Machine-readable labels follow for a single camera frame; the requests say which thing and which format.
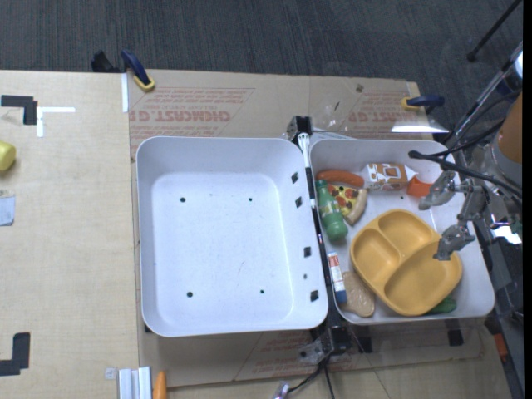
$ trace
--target blue clamp handle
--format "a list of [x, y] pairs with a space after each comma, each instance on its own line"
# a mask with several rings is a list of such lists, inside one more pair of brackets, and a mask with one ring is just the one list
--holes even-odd
[[445, 98], [438, 95], [424, 95], [406, 100], [406, 104], [409, 106], [429, 106], [430, 108], [444, 106], [445, 103]]
[[139, 80], [142, 81], [145, 86], [148, 86], [151, 83], [150, 78], [148, 77], [148, 74], [146, 74], [144, 67], [133, 53], [131, 53], [129, 50], [123, 49], [120, 52], [120, 56], [122, 57], [126, 65], [133, 70], [135, 75], [139, 77]]

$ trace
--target black pole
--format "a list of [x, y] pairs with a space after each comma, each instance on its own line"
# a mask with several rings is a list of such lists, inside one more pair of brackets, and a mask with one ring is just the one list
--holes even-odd
[[482, 46], [485, 45], [485, 43], [490, 40], [491, 36], [497, 29], [500, 27], [502, 22], [506, 20], [506, 18], [515, 10], [515, 8], [521, 3], [523, 0], [515, 0], [510, 7], [506, 10], [506, 12], [503, 13], [503, 15], [500, 17], [500, 19], [495, 23], [493, 27], [486, 33], [485, 36], [482, 37], [482, 40], [479, 41], [479, 44], [476, 45], [476, 47], [467, 54], [467, 60], [469, 62], [473, 62], [475, 60], [476, 54], [478, 51], [482, 48]]

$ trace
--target dark floor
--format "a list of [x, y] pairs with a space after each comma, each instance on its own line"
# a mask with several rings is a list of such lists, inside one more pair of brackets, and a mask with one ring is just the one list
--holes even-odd
[[[446, 99], [451, 129], [523, 40], [515, 0], [0, 0], [0, 69], [124, 68], [397, 78]], [[517, 398], [519, 388], [509, 377]]]

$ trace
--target yellow divided plate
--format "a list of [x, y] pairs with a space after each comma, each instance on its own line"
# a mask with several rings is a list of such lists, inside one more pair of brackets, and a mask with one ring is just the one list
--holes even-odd
[[434, 308], [460, 282], [462, 262], [434, 259], [440, 235], [410, 211], [376, 217], [351, 242], [351, 261], [375, 294], [403, 316]]

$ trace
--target table surface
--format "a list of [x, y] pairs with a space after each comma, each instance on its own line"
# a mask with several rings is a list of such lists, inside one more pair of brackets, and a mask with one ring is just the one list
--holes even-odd
[[[2, 95], [33, 96], [44, 136], [22, 108], [0, 108], [0, 140], [17, 147], [0, 173], [16, 195], [15, 223], [0, 228], [0, 361], [31, 333], [29, 368], [0, 377], [0, 396], [116, 397], [107, 368], [139, 366], [130, 122], [120, 74], [5, 71]], [[331, 374], [336, 397], [510, 398], [492, 337], [475, 359]], [[279, 379], [169, 390], [170, 398], [271, 397]], [[329, 397], [322, 374], [293, 397]]]

